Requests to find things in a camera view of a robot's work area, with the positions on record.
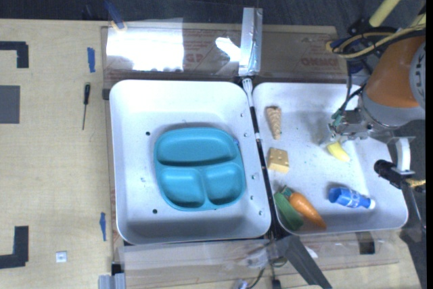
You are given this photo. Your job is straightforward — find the black cylinder on white bracket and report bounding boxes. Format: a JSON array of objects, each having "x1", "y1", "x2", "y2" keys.
[{"x1": 373, "y1": 137, "x2": 417, "y2": 190}]

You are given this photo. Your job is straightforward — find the green cucumber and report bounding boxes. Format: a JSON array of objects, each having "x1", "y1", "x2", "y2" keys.
[{"x1": 273, "y1": 191, "x2": 304, "y2": 232}]

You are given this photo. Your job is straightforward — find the beige waffle cone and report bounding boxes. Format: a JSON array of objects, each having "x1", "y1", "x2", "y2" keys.
[{"x1": 265, "y1": 106, "x2": 283, "y2": 141}]

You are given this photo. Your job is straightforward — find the black screwdriver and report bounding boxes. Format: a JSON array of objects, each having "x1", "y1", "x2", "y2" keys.
[{"x1": 81, "y1": 82, "x2": 92, "y2": 131}]

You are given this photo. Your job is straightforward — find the yellow cheese wedge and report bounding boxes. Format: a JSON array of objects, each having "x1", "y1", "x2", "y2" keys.
[{"x1": 267, "y1": 147, "x2": 291, "y2": 175}]

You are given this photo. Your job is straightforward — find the blue bottle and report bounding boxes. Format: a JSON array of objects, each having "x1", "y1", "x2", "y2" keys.
[{"x1": 327, "y1": 186, "x2": 377, "y2": 210}]

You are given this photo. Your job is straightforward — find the yellow banana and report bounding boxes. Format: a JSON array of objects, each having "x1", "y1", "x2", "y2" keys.
[{"x1": 326, "y1": 141, "x2": 351, "y2": 163}]

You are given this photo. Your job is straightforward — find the orange carrot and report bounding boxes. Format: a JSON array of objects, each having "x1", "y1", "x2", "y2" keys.
[{"x1": 283, "y1": 187, "x2": 328, "y2": 231}]

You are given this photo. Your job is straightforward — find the white plastic tray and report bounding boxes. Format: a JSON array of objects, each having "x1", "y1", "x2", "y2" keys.
[
  {"x1": 252, "y1": 81, "x2": 409, "y2": 236},
  {"x1": 108, "y1": 79, "x2": 273, "y2": 246}
]

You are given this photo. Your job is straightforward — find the blue divided plate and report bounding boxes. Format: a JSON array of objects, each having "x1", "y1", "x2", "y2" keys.
[{"x1": 153, "y1": 127, "x2": 246, "y2": 213}]

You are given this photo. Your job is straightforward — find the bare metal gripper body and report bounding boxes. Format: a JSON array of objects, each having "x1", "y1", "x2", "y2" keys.
[{"x1": 328, "y1": 107, "x2": 371, "y2": 141}]

